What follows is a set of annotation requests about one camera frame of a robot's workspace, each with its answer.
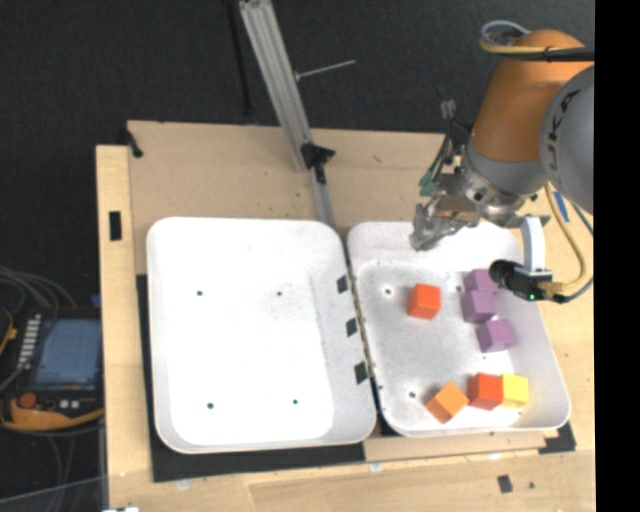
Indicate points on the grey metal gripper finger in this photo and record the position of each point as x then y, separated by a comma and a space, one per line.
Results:
421, 225
442, 231

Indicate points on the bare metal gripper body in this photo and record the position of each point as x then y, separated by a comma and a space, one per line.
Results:
487, 202

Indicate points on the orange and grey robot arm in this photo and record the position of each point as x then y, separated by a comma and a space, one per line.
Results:
520, 105

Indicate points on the purple cube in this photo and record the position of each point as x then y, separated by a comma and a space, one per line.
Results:
478, 306
495, 335
479, 279

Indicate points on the red-orange cube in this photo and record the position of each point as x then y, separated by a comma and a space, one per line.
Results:
485, 391
424, 301

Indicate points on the white plastic tray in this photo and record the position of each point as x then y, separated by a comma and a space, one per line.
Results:
250, 340
435, 350

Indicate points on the orange cube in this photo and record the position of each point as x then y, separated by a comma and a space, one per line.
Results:
446, 401

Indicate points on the yellow cube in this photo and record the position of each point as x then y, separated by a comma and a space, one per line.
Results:
515, 390

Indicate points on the brown cardboard board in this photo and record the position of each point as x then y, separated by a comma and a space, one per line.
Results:
225, 175

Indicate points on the black cylinder on white bracket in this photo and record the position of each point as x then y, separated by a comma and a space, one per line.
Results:
522, 280

